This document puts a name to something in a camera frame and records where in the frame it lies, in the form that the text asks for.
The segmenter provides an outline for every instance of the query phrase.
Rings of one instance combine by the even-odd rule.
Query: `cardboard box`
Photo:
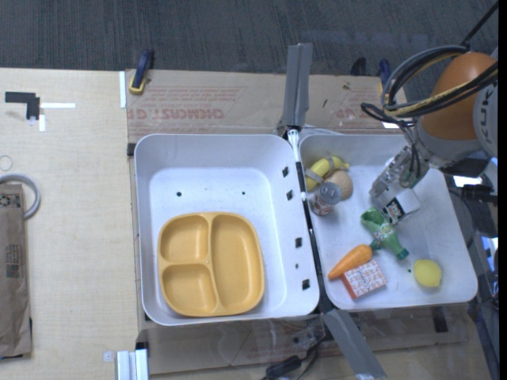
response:
[[[345,272],[343,283],[352,298],[358,298],[387,284],[386,276],[375,259]]]

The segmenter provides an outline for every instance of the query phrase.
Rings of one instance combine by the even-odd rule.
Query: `black cable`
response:
[[[458,97],[454,98],[453,100],[444,101],[439,105],[430,105],[428,107],[422,107],[417,110],[413,110],[412,112],[407,112],[405,114],[405,116],[418,117],[418,116],[423,116],[424,114],[429,114],[431,112],[441,110],[442,108],[447,108],[450,105],[453,105],[453,104],[471,96],[472,94],[477,93],[478,91],[484,89],[485,87],[487,87],[491,84],[494,84],[496,81],[497,81],[497,77],[493,76],[491,78],[486,79],[483,83],[480,83],[476,87],[468,90],[466,93],[459,95]]]
[[[394,117],[388,116],[385,112],[383,112],[380,108],[376,107],[373,104],[361,103],[360,108],[371,118],[374,118],[375,120],[381,121],[383,123],[396,124],[400,127],[402,131],[405,131],[407,128],[412,128],[415,125],[415,122],[413,120],[411,121],[398,120]]]
[[[315,349],[314,355],[311,358],[311,361],[307,364],[307,366],[304,368],[304,370],[301,372],[301,374],[298,376],[296,380],[300,380],[315,364],[318,358],[318,349]]]
[[[485,79],[487,79],[497,69],[498,69],[498,62],[495,62],[491,66],[489,66],[487,69],[485,69],[476,78],[470,80],[469,82],[467,82],[466,84],[462,85],[460,88],[458,88],[457,90],[453,91],[452,93],[446,94],[446,95],[444,95],[444,96],[442,96],[442,97],[440,97],[438,99],[435,99],[430,104],[435,104],[435,103],[439,104],[440,102],[444,102],[445,100],[447,100],[449,98],[457,97],[461,93],[467,91],[468,89],[471,89],[471,88],[475,87],[477,84],[479,84],[480,82],[482,82]],[[410,107],[411,105],[417,105],[420,102],[421,101],[418,100],[418,101],[409,101],[408,103],[403,103],[403,104],[393,104],[393,105],[386,104],[386,105],[383,106],[383,108],[385,110],[387,110],[387,111],[393,112],[393,111],[399,110],[400,108],[406,108],[406,107]]]
[[[324,339],[326,339],[326,335],[321,337],[317,342],[315,342],[315,344],[310,346],[307,349],[304,358],[302,358],[302,359],[300,359],[297,355],[293,355],[293,356],[288,357],[283,362],[279,362],[279,363],[275,363],[275,364],[271,365],[270,367],[268,367],[266,369],[266,376],[263,377],[261,380],[273,380],[274,378],[282,377],[291,371],[299,369],[301,367],[301,363],[304,362],[305,360],[307,360],[308,357],[311,355],[311,353],[313,351],[315,351],[314,357],[312,358],[310,363],[308,363],[307,367],[305,367],[303,373],[299,377],[303,376],[303,374],[306,373],[310,369],[310,367],[313,365],[314,361],[317,359],[317,356],[316,356],[317,349],[320,346],[320,344],[324,341]]]
[[[441,56],[444,56],[443,59],[447,59],[451,56],[461,55],[465,52],[467,52],[465,48],[458,49],[456,47],[442,47],[441,51],[429,52],[427,55],[414,61],[414,63],[407,63],[404,69],[400,69],[400,75],[396,75],[395,81],[389,90],[389,101],[387,103],[389,105],[394,104],[396,93],[426,64],[435,61],[435,59],[438,59]]]
[[[415,145],[412,144],[411,151],[410,151],[410,166],[409,166],[409,172],[412,173],[414,170],[414,163],[415,163]]]
[[[487,85],[490,85],[491,83],[495,82],[497,80],[497,74],[494,74],[494,72],[498,69],[498,62],[495,62],[493,65],[488,67],[484,72],[482,72],[477,78],[469,81],[468,83],[462,85],[458,89],[456,89],[454,92],[447,94],[445,96],[442,96],[440,98],[435,99],[434,101],[431,101],[430,103],[426,104],[425,106],[422,106],[420,108],[417,108],[411,112],[406,112],[403,114],[404,116],[415,116],[415,114],[422,115],[426,114],[427,112],[436,111],[432,108],[435,108],[439,106],[440,108],[448,107],[451,102],[455,103],[457,101],[461,101],[462,99],[470,96],[471,94],[476,93],[481,88],[486,87]],[[411,101],[409,103],[400,104],[400,105],[386,105],[384,106],[384,110],[387,110],[388,112],[394,112],[401,108],[406,108],[411,105],[417,105],[417,103],[420,103],[420,101]]]
[[[419,178],[421,177],[421,159],[419,158],[419,152],[417,151],[415,144],[412,144],[412,151],[415,153],[415,161],[417,163],[417,173],[415,176]]]
[[[500,0],[497,0],[497,2],[495,2],[491,6],[491,8],[487,11],[487,13],[484,14],[484,17],[481,18],[481,20],[477,23],[477,25],[467,34],[467,36],[465,36],[464,40],[461,41],[460,45],[463,45],[465,47],[469,47],[470,46],[470,40],[471,40],[471,38],[484,25],[484,23],[486,21],[488,21],[488,19],[491,17],[491,14],[493,14],[496,11],[496,9],[498,8],[498,2],[499,1]]]

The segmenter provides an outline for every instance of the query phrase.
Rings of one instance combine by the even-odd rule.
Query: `wooden table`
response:
[[[24,105],[0,102],[0,155],[12,159],[10,172],[29,175],[42,195],[40,209],[26,223],[32,354],[0,362],[0,378],[114,379],[111,357],[133,350],[139,334],[119,72],[1,69],[0,84],[4,91],[36,93],[42,103],[75,103],[46,109],[41,132],[37,123],[29,125]],[[29,189],[26,194],[29,202]],[[475,325],[462,315],[465,341],[377,353],[388,378],[489,378]],[[157,378],[260,378],[264,369]],[[338,355],[319,359],[305,378],[356,377]]]

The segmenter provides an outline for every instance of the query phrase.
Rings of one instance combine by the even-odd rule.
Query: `yellow banana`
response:
[[[340,158],[336,156],[331,156],[331,158],[333,159],[334,170],[336,169],[347,170],[349,168],[349,164],[343,162]],[[324,177],[330,171],[330,162],[328,161],[327,158],[319,159],[310,167],[310,170],[313,173],[317,174],[318,176]],[[311,192],[318,184],[318,182],[309,176],[306,176],[305,179],[307,183],[307,190]]]

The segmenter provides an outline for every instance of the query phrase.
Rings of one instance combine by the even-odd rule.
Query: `wire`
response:
[[[419,152],[417,152],[417,147],[415,146],[415,143],[412,144],[412,154],[415,154],[415,161],[417,163],[417,173],[416,177],[421,177],[421,159],[419,158]]]
[[[396,103],[396,94],[411,78],[445,59],[454,58],[458,55],[469,52],[470,39],[497,9],[498,1],[490,7],[477,25],[463,39],[461,44],[444,45],[441,47],[426,49],[403,61],[402,64],[391,73],[389,78],[386,80],[386,83],[383,85],[382,95],[380,97],[382,108],[377,108],[373,104],[362,103],[360,105],[362,111],[376,120],[397,124],[405,133],[407,133],[409,128],[412,128],[416,124],[415,118],[453,105],[458,101],[477,93],[479,90],[484,89],[488,85],[496,83],[498,80],[497,61],[492,66],[484,70],[478,77],[469,82],[465,82],[423,100],[410,101],[403,104]],[[399,120],[398,117],[411,118],[412,120]],[[412,159],[412,167],[414,166],[416,160],[419,161],[418,156]]]
[[[315,363],[315,360],[317,359],[317,356],[318,356],[317,349],[320,346],[320,344],[324,341],[324,339],[326,339],[326,338],[327,338],[327,336],[324,335],[319,340],[317,340],[312,346],[310,346],[307,349],[304,358],[302,358],[302,359],[298,358],[297,355],[294,355],[294,356],[287,358],[283,362],[275,363],[275,364],[271,365],[270,367],[268,367],[266,369],[266,376],[263,377],[261,380],[270,380],[273,378],[279,378],[279,377],[287,374],[290,371],[296,370],[297,368],[299,368],[301,366],[301,363],[304,362],[305,360],[307,360],[310,357],[310,355],[314,352],[314,355],[313,355],[311,361],[304,368],[303,372],[299,375],[298,379],[303,377],[303,375],[306,372],[308,372],[310,370],[310,368],[313,366],[313,364]]]
[[[303,371],[301,372],[301,374],[298,376],[298,378],[296,380],[300,380],[314,366],[315,362],[317,361],[317,358],[318,358],[318,349],[316,348],[314,350],[314,355],[311,358],[310,362],[303,369]]]
[[[475,35],[475,33],[484,25],[484,23],[491,17],[491,14],[493,14],[497,8],[498,8],[498,2],[500,0],[497,0],[491,8],[484,14],[484,17],[481,18],[481,20],[477,23],[477,25],[465,36],[464,40],[461,41],[461,45],[463,46],[469,46],[471,38]]]
[[[29,219],[32,217],[40,206],[40,190],[35,184],[35,182],[25,174],[21,173],[7,173],[3,176],[0,176],[0,184],[7,183],[8,181],[19,181],[21,183],[27,184],[35,193],[35,199],[33,200],[32,206],[25,212],[25,219]]]
[[[497,75],[498,62],[495,62],[477,78],[469,82],[453,87],[452,89],[446,90],[443,93],[423,101],[411,101],[398,106],[385,106],[384,109],[392,116],[421,116],[448,107],[451,104],[477,93],[484,87],[495,83],[498,79]]]

